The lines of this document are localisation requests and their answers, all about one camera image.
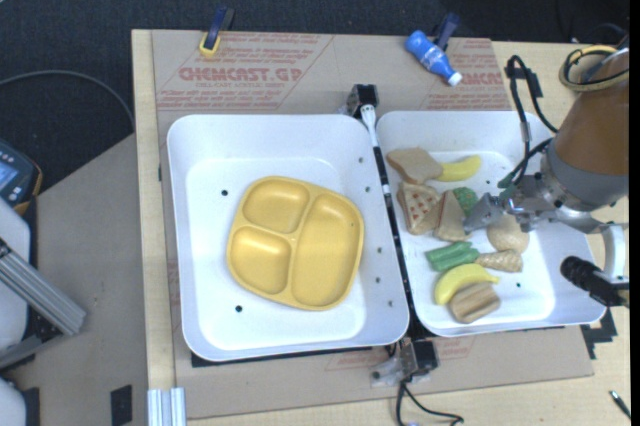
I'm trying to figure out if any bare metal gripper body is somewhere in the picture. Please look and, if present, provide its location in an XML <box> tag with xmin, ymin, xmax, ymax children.
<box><xmin>503</xmin><ymin>172</ymin><xmax>610</xmax><ymax>235</ymax></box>

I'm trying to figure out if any green toy with red dots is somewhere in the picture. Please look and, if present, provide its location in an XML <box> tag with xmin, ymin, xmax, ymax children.
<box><xmin>451</xmin><ymin>185</ymin><xmax>481</xmax><ymax>218</ymax></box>

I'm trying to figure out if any round beige biscuit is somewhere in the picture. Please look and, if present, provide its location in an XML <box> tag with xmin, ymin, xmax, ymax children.
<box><xmin>486</xmin><ymin>213</ymin><xmax>531</xmax><ymax>253</ymax></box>

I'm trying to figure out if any beige sandwich wedge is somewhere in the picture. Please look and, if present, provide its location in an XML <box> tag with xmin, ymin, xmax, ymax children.
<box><xmin>431</xmin><ymin>189</ymin><xmax>474</xmax><ymax>243</ymax></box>

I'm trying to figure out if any beige waffle cone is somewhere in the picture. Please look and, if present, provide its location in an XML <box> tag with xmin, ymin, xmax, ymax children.
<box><xmin>474</xmin><ymin>249</ymin><xmax>524</xmax><ymax>274</ymax></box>

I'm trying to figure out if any small yellow banana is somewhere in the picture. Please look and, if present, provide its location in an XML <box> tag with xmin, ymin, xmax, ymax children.
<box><xmin>435</xmin><ymin>154</ymin><xmax>483</xmax><ymax>183</ymax></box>

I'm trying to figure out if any green beans bundle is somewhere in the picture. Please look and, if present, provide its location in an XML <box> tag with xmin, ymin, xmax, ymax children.
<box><xmin>424</xmin><ymin>240</ymin><xmax>482</xmax><ymax>273</ymax></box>

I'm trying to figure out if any pizza slice with red dots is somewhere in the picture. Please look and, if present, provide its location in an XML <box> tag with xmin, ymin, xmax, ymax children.
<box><xmin>396</xmin><ymin>180</ymin><xmax>442</xmax><ymax>236</ymax></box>

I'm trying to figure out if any white plastic tray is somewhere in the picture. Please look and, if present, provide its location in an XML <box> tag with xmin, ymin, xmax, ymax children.
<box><xmin>165</xmin><ymin>113</ymin><xmax>412</xmax><ymax>362</ymax></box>
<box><xmin>374</xmin><ymin>109</ymin><xmax>609</xmax><ymax>339</ymax></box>

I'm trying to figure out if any large yellow banana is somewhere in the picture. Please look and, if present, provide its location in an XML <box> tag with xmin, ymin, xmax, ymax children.
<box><xmin>433</xmin><ymin>262</ymin><xmax>502</xmax><ymax>307</ymax></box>

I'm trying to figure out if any tan toast slice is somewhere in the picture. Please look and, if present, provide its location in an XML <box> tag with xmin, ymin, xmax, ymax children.
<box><xmin>385</xmin><ymin>146</ymin><xmax>445</xmax><ymax>186</ymax></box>

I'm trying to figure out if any thin black and white rod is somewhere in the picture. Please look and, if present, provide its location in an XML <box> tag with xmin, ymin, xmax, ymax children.
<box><xmin>359</xmin><ymin>104</ymin><xmax>417</xmax><ymax>341</ymax></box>

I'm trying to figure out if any brown ridged bread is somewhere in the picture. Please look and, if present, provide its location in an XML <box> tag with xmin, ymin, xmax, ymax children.
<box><xmin>448</xmin><ymin>282</ymin><xmax>503</xmax><ymax>325</ymax></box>

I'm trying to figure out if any blue bottle with white cap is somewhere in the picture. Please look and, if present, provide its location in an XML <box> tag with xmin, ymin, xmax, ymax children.
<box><xmin>403</xmin><ymin>29</ymin><xmax>464</xmax><ymax>88</ymax></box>

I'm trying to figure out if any yellow divided plate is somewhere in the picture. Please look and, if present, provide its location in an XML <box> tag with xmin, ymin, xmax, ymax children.
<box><xmin>225</xmin><ymin>175</ymin><xmax>366</xmax><ymax>312</ymax></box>

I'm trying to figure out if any black pen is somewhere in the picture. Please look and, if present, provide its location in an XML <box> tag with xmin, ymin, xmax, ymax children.
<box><xmin>608</xmin><ymin>390</ymin><xmax>630</xmax><ymax>419</ymax></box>

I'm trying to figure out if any brown cardboard board red print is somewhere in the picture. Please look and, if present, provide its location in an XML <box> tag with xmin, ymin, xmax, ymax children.
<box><xmin>149</xmin><ymin>29</ymin><xmax>597</xmax><ymax>421</ymax></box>

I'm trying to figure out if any black cylinder on white bracket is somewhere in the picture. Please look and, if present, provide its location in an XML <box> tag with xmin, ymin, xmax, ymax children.
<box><xmin>559</xmin><ymin>222</ymin><xmax>630</xmax><ymax>308</ymax></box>

